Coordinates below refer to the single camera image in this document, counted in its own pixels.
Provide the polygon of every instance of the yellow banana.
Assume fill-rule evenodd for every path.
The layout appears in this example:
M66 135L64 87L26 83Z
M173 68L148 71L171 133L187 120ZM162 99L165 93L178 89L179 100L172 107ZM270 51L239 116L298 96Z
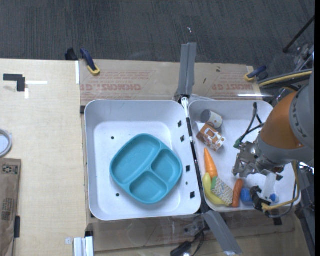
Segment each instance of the yellow banana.
M219 197L217 197L214 193L211 191L211 177L208 172L206 172L202 178L202 185L204 188L204 194L206 198L215 205L227 205L222 201Z

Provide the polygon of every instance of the brown paper bag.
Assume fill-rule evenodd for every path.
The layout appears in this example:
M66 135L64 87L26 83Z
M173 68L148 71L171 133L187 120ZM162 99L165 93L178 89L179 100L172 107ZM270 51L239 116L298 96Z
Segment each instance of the brown paper bag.
M0 158L0 256L12 256L21 160Z

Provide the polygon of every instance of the yellow cable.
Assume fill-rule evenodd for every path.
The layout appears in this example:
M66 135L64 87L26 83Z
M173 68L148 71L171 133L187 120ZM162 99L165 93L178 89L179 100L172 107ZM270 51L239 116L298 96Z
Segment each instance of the yellow cable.
M266 203L262 203L262 210L265 212L268 212L270 210L273 209L277 209L280 208L282 206L286 206L288 204L292 204L293 202L297 201L299 199L300 196L300 183L299 183L299 178L298 178L298 170L297 170L297 162L294 161L293 162L293 171L294 171L294 176L295 176L295 181L296 181L296 190L297 190L297 195L294 199L287 201L287 202L283 202L283 203L279 203L277 205L273 205L273 206L269 206Z
M292 78L300 78L300 77L304 77L304 76L309 76L309 75L311 75L311 73L312 73L312 71L307 71L307 72L298 73L298 74L286 75L286 76L283 76L283 77L275 78L275 79L260 83L258 85L259 85L259 87L267 86L267 85L270 85L270 84L273 84L273 83L282 82L282 81L289 80L289 79L292 79Z

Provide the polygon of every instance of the teal plate compartment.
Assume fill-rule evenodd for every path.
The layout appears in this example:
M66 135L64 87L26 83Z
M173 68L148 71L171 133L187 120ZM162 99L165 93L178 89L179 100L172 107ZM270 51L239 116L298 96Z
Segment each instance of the teal plate compartment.
M161 201L183 172L181 160L158 138L142 133L113 157L110 175L129 195L144 204Z

